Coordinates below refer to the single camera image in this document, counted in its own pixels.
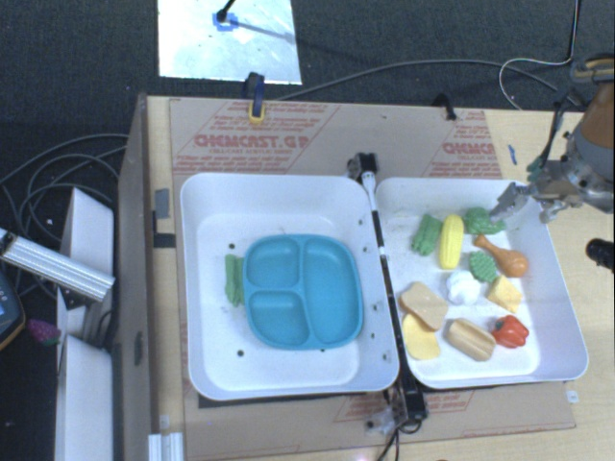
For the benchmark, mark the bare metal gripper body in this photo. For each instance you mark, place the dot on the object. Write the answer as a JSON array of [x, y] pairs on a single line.
[[564, 183]]

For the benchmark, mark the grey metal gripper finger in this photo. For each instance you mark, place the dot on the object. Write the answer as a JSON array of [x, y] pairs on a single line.
[[552, 211], [508, 201]]

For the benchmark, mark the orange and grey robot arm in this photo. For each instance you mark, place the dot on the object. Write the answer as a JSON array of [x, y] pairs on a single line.
[[598, 118]]

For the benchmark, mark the green broccoli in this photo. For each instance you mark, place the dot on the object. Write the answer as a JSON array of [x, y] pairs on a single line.
[[480, 221]]

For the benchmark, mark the orange chicken drumstick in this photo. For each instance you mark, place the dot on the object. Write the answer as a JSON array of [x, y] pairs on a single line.
[[510, 259]]

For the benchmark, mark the yellow corn cob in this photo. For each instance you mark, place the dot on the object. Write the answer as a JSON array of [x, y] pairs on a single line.
[[451, 243]]

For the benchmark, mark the green lettuce leaf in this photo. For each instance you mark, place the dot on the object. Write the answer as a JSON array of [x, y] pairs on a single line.
[[483, 267]]

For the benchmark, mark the green asparagus bunch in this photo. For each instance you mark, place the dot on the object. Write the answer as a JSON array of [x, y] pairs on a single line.
[[426, 235]]

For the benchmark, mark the yellow cheese wedge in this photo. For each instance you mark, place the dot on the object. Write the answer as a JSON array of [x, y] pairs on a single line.
[[505, 295]]

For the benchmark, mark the white cauliflower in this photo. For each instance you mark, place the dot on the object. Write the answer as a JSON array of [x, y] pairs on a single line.
[[463, 288]]

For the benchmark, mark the white plastic tray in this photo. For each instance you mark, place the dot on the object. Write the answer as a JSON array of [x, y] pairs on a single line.
[[543, 315], [216, 353]]

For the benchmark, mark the red bell pepper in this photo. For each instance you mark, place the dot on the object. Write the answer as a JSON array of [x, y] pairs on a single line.
[[511, 332]]

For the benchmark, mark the tan bread slice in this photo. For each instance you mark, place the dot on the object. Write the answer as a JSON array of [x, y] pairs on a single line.
[[425, 305]]

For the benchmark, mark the thin black and white rod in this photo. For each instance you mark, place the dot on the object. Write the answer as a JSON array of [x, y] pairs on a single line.
[[380, 243]]

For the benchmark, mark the tan hot dog bun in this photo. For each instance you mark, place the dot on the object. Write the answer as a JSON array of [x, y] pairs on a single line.
[[471, 340]]

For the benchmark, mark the yellow potato chip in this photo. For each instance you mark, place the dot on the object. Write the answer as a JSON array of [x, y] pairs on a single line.
[[420, 344]]

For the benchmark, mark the brown cardboard board, red print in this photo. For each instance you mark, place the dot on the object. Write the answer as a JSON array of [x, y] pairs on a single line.
[[298, 137]]

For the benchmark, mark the blue divided plate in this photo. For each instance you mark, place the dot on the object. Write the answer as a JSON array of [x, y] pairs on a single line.
[[307, 291]]

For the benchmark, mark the green bean pods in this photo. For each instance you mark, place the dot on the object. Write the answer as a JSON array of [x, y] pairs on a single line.
[[233, 281]]

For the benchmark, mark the purple grapes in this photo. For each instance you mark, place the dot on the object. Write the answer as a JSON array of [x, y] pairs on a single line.
[[42, 331]]

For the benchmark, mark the black cylinder on white bracket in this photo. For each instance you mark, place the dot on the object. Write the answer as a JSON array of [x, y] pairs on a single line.
[[602, 253]]

